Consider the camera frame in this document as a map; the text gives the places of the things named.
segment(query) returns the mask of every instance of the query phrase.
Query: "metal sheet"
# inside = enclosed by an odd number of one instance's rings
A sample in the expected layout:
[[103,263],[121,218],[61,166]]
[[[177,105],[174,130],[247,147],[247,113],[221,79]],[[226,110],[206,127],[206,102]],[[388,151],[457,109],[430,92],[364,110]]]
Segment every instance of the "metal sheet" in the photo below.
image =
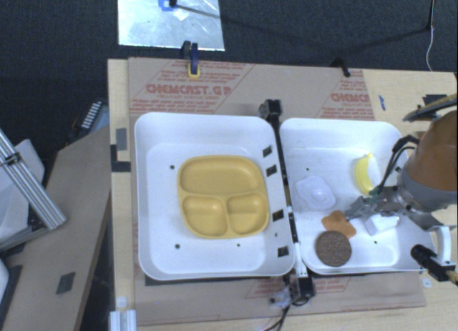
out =
[[218,0],[118,0],[119,43],[180,48],[185,40],[199,49],[224,51]]

